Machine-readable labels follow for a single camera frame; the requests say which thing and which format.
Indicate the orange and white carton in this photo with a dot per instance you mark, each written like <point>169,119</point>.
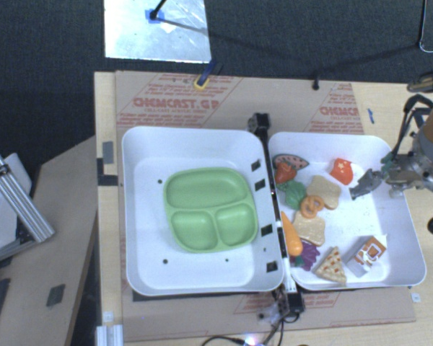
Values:
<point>368,253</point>

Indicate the white plastic tray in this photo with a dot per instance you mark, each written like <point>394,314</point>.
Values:
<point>375,222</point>
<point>148,211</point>

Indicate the purple grapes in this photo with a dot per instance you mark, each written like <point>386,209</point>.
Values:
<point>310,255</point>

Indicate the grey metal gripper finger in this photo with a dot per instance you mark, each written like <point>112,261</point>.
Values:
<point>371,177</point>
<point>359,192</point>

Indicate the red strawberry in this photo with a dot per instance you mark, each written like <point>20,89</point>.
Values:
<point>284,174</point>

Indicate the tan bread slice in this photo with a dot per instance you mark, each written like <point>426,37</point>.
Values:
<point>324,190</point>
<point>310,229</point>

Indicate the pizza slice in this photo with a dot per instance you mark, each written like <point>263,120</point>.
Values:
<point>332,268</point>

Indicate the green lettuce leaf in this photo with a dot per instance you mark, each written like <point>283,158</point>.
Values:
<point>296,194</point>

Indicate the orange pretzel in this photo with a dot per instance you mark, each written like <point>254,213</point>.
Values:
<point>312,207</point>

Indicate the thin black and white rod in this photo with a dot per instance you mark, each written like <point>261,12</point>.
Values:
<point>276,211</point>

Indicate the watermelon slice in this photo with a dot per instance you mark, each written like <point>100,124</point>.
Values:
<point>292,160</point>

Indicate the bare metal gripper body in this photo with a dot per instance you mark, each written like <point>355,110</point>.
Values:
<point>404,174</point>

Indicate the orange carrot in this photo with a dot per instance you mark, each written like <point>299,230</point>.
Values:
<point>292,238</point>

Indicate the brown cardboard board red print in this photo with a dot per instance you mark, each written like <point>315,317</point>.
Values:
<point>216,99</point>

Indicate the green divided plate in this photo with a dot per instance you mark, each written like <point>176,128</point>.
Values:
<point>209,207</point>

